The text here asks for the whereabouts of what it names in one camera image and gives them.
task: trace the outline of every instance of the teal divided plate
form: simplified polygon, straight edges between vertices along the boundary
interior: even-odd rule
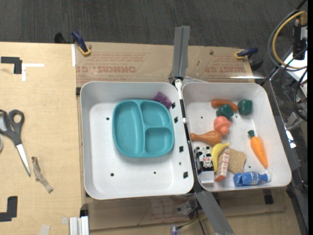
[[[113,111],[113,138],[125,156],[163,156],[174,145],[174,129],[169,110],[152,100],[125,100]]]

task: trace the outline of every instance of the blue clamp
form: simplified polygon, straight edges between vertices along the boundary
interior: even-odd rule
[[[259,51],[258,48],[253,47],[253,48],[245,49],[243,51],[235,52],[234,57],[237,60],[243,60],[245,56],[248,56],[248,58],[250,58],[253,54],[256,54],[258,51]]]
[[[76,30],[72,31],[72,36],[73,36],[74,42],[78,43],[79,51],[84,56],[90,55],[90,49],[86,46],[83,38],[79,35],[78,31],[76,31]]]

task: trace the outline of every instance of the green bell pepper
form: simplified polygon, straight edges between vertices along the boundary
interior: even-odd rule
[[[248,116],[252,112],[252,101],[243,99],[238,103],[239,114]]]
[[[231,109],[229,104],[224,104],[219,107],[216,112],[216,116],[224,116],[227,119],[230,119],[234,115],[233,110]]]

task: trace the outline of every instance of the gray carpet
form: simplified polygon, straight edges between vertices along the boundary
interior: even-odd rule
[[[77,30],[91,42],[173,45],[175,27],[189,25],[189,45],[258,47],[256,57],[264,60],[258,72],[268,75],[274,67],[267,54],[268,38],[301,1],[0,0],[0,41],[53,43],[57,32],[72,41],[71,32]],[[308,11],[308,3],[302,9]],[[283,56],[292,45],[291,24],[277,43]],[[265,89],[270,92],[268,83]]]

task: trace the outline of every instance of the yellow banana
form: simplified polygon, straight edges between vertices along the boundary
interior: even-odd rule
[[[213,148],[211,149],[211,157],[214,167],[214,172],[217,171],[217,160],[219,157],[219,154],[226,148],[229,147],[229,143],[217,143]]]

